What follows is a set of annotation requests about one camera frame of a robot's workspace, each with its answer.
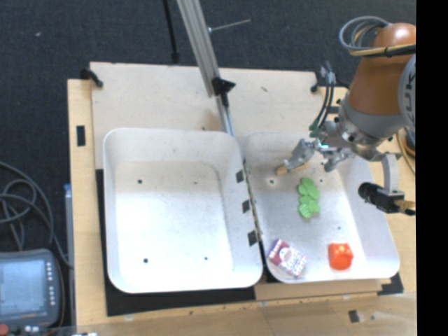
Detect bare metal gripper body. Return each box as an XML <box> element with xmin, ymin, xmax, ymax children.
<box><xmin>318</xmin><ymin>117</ymin><xmax>393</xmax><ymax>162</ymax></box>

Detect tan toy bread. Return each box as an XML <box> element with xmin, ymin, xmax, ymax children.
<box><xmin>275</xmin><ymin>162</ymin><xmax>309</xmax><ymax>176</ymax></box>

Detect green grapes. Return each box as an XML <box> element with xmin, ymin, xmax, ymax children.
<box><xmin>296</xmin><ymin>176</ymin><xmax>321</xmax><ymax>221</ymax></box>

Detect white plastic tray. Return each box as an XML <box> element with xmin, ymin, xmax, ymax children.
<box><xmin>102</xmin><ymin>127</ymin><xmax>264</xmax><ymax>295</ymax></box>
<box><xmin>241</xmin><ymin>131</ymin><xmax>401</xmax><ymax>285</ymax></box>

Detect white and red carton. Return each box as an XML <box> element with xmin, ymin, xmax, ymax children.
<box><xmin>267</xmin><ymin>238</ymin><xmax>309</xmax><ymax>279</ymax></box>

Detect pale wood board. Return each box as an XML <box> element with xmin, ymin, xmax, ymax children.
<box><xmin>89</xmin><ymin>61</ymin><xmax>403</xmax><ymax>302</ymax></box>

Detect black cylinder on white bracket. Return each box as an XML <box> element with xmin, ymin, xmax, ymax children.
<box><xmin>357</xmin><ymin>152</ymin><xmax>407</xmax><ymax>214</ymax></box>

